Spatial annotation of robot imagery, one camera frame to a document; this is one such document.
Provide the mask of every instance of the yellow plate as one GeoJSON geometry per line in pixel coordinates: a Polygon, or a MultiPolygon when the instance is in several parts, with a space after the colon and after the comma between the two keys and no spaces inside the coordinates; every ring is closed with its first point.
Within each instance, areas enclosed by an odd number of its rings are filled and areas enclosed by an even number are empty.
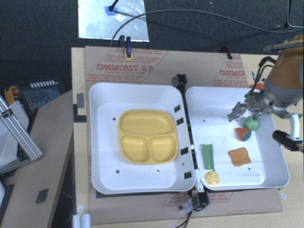
{"type": "Polygon", "coordinates": [[[135,164],[163,164],[178,153],[174,120],[163,111],[129,110],[118,122],[122,155],[135,164]]]}

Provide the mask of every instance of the black carpet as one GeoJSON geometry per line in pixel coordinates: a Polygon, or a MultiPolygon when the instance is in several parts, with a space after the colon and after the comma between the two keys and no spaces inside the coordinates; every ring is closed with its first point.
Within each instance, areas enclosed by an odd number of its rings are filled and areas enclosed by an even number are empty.
{"type": "MultiPolygon", "coordinates": [[[[287,0],[144,0],[146,11],[195,9],[272,30],[285,23],[287,0]]],[[[290,21],[303,25],[303,0],[292,0],[290,21]]],[[[149,43],[137,48],[264,54],[265,45],[297,34],[269,34],[197,13],[148,17],[149,43]]],[[[58,78],[71,89],[71,47],[108,46],[79,39],[77,0],[0,0],[0,92],[8,84],[58,78]]]]}

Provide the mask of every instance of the wooden table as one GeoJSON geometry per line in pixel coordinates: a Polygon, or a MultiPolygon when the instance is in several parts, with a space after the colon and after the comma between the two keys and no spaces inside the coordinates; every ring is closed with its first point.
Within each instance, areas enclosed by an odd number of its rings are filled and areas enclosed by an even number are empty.
{"type": "MultiPolygon", "coordinates": [[[[256,72],[257,65],[265,55],[246,55],[241,54],[242,63],[249,85],[253,84],[251,72],[256,72]]],[[[77,103],[77,94],[85,91],[85,49],[72,49],[72,71],[73,71],[73,104],[77,103]]],[[[297,106],[288,109],[290,112],[303,113],[303,100],[297,106]]],[[[86,115],[86,107],[78,109],[79,115],[86,115]]],[[[288,120],[282,120],[273,115],[276,129],[290,132],[288,120]]],[[[301,133],[303,138],[303,118],[300,121],[301,133]]],[[[79,215],[89,213],[88,195],[88,160],[87,160],[87,134],[85,123],[74,123],[75,138],[75,169],[76,169],[76,205],[81,205],[78,210],[79,215]]],[[[304,164],[303,154],[300,152],[290,152],[283,147],[283,153],[290,173],[289,184],[280,190],[286,195],[282,200],[283,212],[260,213],[248,215],[234,215],[221,217],[191,218],[189,228],[196,227],[301,227],[304,224],[303,203],[304,203],[304,164]]],[[[93,225],[93,228],[154,228],[154,227],[174,227],[183,220],[168,219],[145,222],[128,222],[117,224],[93,225]]]]}
{"type": "Polygon", "coordinates": [[[2,228],[50,228],[72,150],[72,92],[39,108],[31,129],[31,138],[43,155],[18,168],[5,178],[5,186],[14,185],[5,210],[2,228]],[[37,203],[39,192],[45,200],[37,203]]]}

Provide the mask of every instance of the black cable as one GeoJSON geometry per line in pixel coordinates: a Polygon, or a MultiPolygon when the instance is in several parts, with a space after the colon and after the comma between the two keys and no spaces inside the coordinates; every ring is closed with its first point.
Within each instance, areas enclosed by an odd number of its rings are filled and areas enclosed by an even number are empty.
{"type": "Polygon", "coordinates": [[[205,206],[198,206],[197,208],[194,209],[196,212],[200,212],[205,208],[205,206]]]}
{"type": "Polygon", "coordinates": [[[254,89],[255,89],[255,87],[256,87],[258,81],[259,81],[260,78],[261,78],[262,72],[264,71],[264,68],[262,69],[262,66],[263,66],[267,61],[270,61],[270,62],[272,62],[273,64],[276,63],[276,60],[273,59],[273,58],[270,57],[270,56],[267,56],[267,57],[264,57],[264,58],[261,59],[260,63],[258,64],[258,71],[257,71],[257,73],[256,73],[256,78],[255,78],[254,84],[253,84],[251,90],[249,91],[249,92],[250,92],[250,95],[253,94],[253,91],[254,91],[254,89]]]}
{"type": "Polygon", "coordinates": [[[252,86],[252,88],[251,88],[251,91],[250,91],[251,94],[250,94],[250,95],[253,94],[253,91],[254,91],[254,89],[256,88],[256,85],[257,85],[258,81],[260,80],[260,78],[261,78],[261,76],[262,76],[262,73],[263,73],[263,71],[264,71],[264,69],[265,69],[266,67],[274,67],[274,66],[272,66],[272,65],[265,65],[265,66],[263,66],[263,67],[260,66],[260,68],[258,69],[258,72],[257,72],[257,74],[256,74],[255,82],[254,82],[254,84],[253,84],[253,86],[252,86]]]}
{"type": "Polygon", "coordinates": [[[261,78],[262,73],[263,73],[263,71],[264,71],[264,69],[265,69],[266,67],[274,67],[274,66],[272,66],[272,65],[265,65],[265,66],[262,68],[261,72],[260,72],[260,77],[259,77],[259,78],[261,78]]]}
{"type": "Polygon", "coordinates": [[[259,28],[259,27],[255,27],[255,26],[252,26],[252,25],[249,25],[249,24],[246,24],[242,21],[239,21],[239,20],[236,20],[236,19],[232,19],[232,18],[229,18],[229,17],[226,17],[226,16],[223,16],[223,15],[220,15],[220,14],[216,14],[216,13],[212,13],[212,12],[207,12],[207,11],[202,11],[202,10],[193,10],[193,9],[166,9],[166,10],[157,10],[157,11],[151,11],[151,12],[146,12],[146,13],[142,13],[142,14],[139,14],[131,19],[129,19],[127,22],[125,22],[123,25],[121,25],[118,30],[115,32],[114,36],[112,37],[111,39],[111,42],[110,42],[110,47],[112,46],[112,43],[114,41],[114,38],[116,37],[116,35],[118,34],[118,32],[124,27],[126,26],[128,23],[130,23],[131,21],[135,20],[135,19],[138,19],[142,16],[145,16],[145,15],[149,15],[149,14],[154,14],[154,13],[167,13],[167,12],[194,12],[194,13],[202,13],[202,14],[209,14],[209,15],[212,15],[212,16],[216,16],[216,17],[220,17],[222,19],[227,19],[227,20],[231,20],[235,23],[238,23],[238,24],[241,24],[241,25],[244,25],[244,26],[247,26],[247,27],[250,27],[252,29],[257,29],[257,30],[260,30],[260,31],[264,31],[264,32],[268,32],[268,33],[275,33],[275,34],[288,34],[288,33],[295,33],[295,32],[298,32],[298,31],[301,31],[303,30],[303,28],[301,29],[297,29],[297,30],[294,30],[294,31],[272,31],[272,30],[266,30],[266,29],[262,29],[262,28],[259,28]]]}
{"type": "Polygon", "coordinates": [[[186,220],[185,220],[184,222],[182,222],[180,225],[178,225],[178,226],[176,226],[176,227],[174,227],[174,228],[180,228],[180,227],[182,227],[183,225],[185,225],[183,228],[186,228],[187,225],[188,225],[188,222],[189,222],[189,219],[190,219],[191,214],[192,214],[192,211],[189,212],[189,214],[188,214],[188,216],[187,216],[187,218],[186,218],[186,220]]]}

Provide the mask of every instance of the aluminum foil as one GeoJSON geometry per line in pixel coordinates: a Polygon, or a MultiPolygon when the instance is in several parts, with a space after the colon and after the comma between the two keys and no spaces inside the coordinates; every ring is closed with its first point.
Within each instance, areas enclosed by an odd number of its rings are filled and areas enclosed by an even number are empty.
{"type": "MultiPolygon", "coordinates": [[[[80,38],[112,39],[116,30],[131,17],[107,13],[106,7],[115,0],[78,0],[78,32],[80,38]]],[[[145,12],[143,0],[119,0],[114,10],[136,16],[145,12]]],[[[132,41],[149,41],[146,17],[140,17],[120,30],[132,41]]]]}

